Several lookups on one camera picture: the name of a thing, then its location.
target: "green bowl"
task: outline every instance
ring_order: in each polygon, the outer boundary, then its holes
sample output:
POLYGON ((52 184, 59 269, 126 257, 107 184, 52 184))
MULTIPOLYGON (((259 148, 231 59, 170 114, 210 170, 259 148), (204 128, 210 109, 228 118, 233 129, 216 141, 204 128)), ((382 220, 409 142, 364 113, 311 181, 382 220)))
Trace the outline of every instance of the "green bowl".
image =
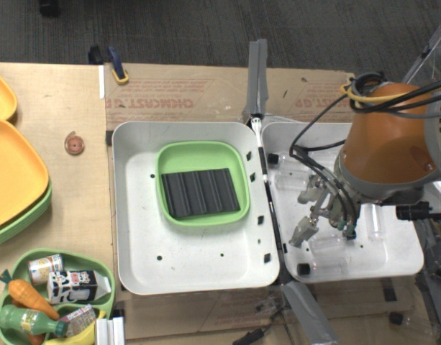
POLYGON ((165 217, 175 224, 183 226, 213 226, 229 224, 240 220, 249 210, 250 197, 247 176, 240 154, 235 148, 224 142, 178 142, 162 148, 156 161, 156 186, 158 197, 165 217), (161 175, 229 169, 240 209, 233 212, 213 213, 202 216, 174 218, 169 214, 161 175))
POLYGON ((51 181, 47 184, 44 194, 35 203, 33 203, 25 212, 15 217, 12 221, 4 224, 0 228, 0 244, 17 235, 26 229, 30 224, 38 220, 41 215, 49 208, 50 200, 53 195, 53 186, 51 181))
MULTIPOLYGON (((43 257, 47 257, 53 254, 61 254, 63 258, 63 266, 67 271, 73 270, 96 270, 101 275, 108 277, 110 281, 110 285, 112 287, 112 292, 110 294, 106 294, 105 296, 91 302, 92 307, 94 308, 96 314, 99 311, 106 312, 106 317, 109 318, 112 313, 112 308, 114 304, 114 291, 115 291, 115 281, 113 272, 102 262, 83 256, 82 254, 76 254, 72 252, 57 250, 57 249, 48 249, 48 248, 39 248, 31 250, 25 253, 19 260, 15 263, 11 270, 11 276, 16 279, 24 279, 30 282, 30 277, 28 273, 28 261, 39 259, 43 257)), ((47 285, 36 285, 35 288, 38 292, 47 298, 47 285)), ((0 310, 6 305, 10 304, 12 301, 11 296, 8 293, 7 285, 4 288, 3 294, 0 299, 0 310)), ((78 308, 85 306, 85 304, 78 303, 63 303, 53 305, 54 309, 59 312, 60 317, 65 316, 78 308)), ((1 328, 0 327, 0 338, 4 341, 5 344, 8 345, 30 345, 28 337, 19 331, 10 329, 10 328, 1 328)), ((49 340, 49 335, 46 336, 45 342, 49 340)))

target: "brown round object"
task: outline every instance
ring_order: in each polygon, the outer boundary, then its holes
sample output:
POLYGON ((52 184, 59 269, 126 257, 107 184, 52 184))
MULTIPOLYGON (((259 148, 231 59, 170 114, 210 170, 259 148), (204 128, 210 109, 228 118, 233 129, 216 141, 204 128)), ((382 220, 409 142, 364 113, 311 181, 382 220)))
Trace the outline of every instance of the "brown round object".
POLYGON ((71 132, 65 138, 65 150, 70 155, 79 155, 84 150, 84 141, 83 139, 76 135, 75 132, 71 132))

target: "white tray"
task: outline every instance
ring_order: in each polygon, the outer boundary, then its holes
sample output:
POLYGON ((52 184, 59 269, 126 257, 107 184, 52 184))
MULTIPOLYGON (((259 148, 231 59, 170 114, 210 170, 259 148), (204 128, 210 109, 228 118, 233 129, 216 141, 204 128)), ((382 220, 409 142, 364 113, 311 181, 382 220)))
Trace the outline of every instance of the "white tray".
POLYGON ((119 278, 138 295, 265 287, 278 276, 279 261, 255 135, 239 123, 131 121, 113 135, 119 278), (222 226, 169 222, 156 190, 155 161, 167 144, 219 141, 242 156, 250 208, 222 226), (246 154, 251 152, 250 161, 246 154), (258 224, 258 217, 264 216, 258 224), (265 262, 265 255, 270 261, 265 262))
MULTIPOLYGON (((265 152, 284 154, 295 136, 306 126, 302 123, 272 123, 263 128, 262 138, 265 152)), ((351 124, 315 124, 301 139, 300 145, 316 147, 346 138, 351 124)), ((337 149, 314 152, 312 156, 325 167, 333 170, 337 149)), ((279 230, 287 253, 286 266, 291 275, 302 282, 326 282, 335 280, 363 279, 369 277, 392 277, 414 275, 423 266, 423 251, 414 225, 410 221, 396 218, 394 207, 363 205, 361 208, 357 238, 346 242, 341 232, 331 227, 325 218, 320 218, 319 232, 301 248, 291 246, 297 223, 309 215, 312 203, 297 202, 300 190, 304 190, 310 172, 296 160, 301 170, 297 174, 298 190, 277 188, 278 168, 268 166, 270 189, 278 219, 279 230), (298 275, 297 265, 309 264, 309 275, 298 275)))

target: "black rectangular object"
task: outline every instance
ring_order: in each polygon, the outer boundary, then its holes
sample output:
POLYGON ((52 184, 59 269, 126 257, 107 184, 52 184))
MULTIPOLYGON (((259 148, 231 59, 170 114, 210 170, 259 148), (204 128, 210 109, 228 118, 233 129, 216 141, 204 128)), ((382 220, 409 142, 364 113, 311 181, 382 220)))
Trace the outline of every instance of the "black rectangular object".
POLYGON ((162 174, 169 214, 174 218, 239 211, 228 169, 162 174))

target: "toy carrot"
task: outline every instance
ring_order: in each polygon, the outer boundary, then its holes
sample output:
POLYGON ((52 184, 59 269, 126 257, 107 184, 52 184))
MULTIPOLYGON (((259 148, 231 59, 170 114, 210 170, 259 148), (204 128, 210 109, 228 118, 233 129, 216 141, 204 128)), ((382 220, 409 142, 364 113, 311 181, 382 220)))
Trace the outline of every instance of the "toy carrot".
POLYGON ((0 275, 0 281, 7 284, 10 296, 22 305, 41 311, 55 321, 59 319, 59 313, 29 282, 23 279, 12 279, 8 270, 4 270, 0 275))
MULTIPOLYGON (((18 302, 15 299, 12 299, 11 304, 15 305, 18 308, 26 308, 25 305, 22 305, 20 302, 18 302)), ((28 333, 27 336, 28 336, 28 340, 30 341, 31 345, 41 345, 43 342, 45 342, 45 339, 46 339, 45 333, 42 333, 40 335, 30 335, 28 333)))

